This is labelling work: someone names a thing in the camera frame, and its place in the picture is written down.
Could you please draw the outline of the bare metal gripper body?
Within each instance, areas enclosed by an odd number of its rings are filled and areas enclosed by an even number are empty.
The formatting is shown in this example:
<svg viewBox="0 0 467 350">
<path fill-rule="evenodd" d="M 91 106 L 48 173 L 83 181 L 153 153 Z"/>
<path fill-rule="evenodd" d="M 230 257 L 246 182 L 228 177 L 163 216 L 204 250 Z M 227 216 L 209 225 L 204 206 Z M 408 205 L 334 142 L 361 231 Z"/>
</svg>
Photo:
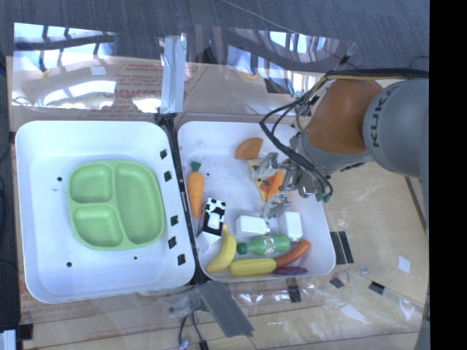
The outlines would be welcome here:
<svg viewBox="0 0 467 350">
<path fill-rule="evenodd" d="M 331 199 L 330 182 L 316 170 L 306 170 L 292 160 L 284 160 L 279 168 L 284 174 L 280 186 L 282 192 L 297 191 L 302 198 L 314 196 L 316 200 Z"/>
</svg>

